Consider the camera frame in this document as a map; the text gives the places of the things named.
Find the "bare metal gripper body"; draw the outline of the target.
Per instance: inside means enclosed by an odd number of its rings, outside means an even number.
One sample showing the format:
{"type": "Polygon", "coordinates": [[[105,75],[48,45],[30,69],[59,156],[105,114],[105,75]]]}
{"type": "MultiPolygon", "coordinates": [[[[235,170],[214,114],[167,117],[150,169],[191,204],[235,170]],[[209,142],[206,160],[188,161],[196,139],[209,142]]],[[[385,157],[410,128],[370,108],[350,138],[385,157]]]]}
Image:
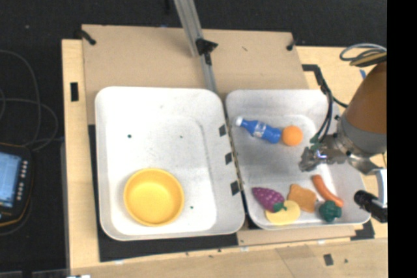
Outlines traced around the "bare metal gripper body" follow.
{"type": "Polygon", "coordinates": [[[383,170],[382,166],[372,162],[371,158],[375,154],[362,150],[342,134],[327,135],[317,150],[322,157],[326,158],[327,164],[348,163],[364,175],[375,174],[377,171],[383,170]]]}

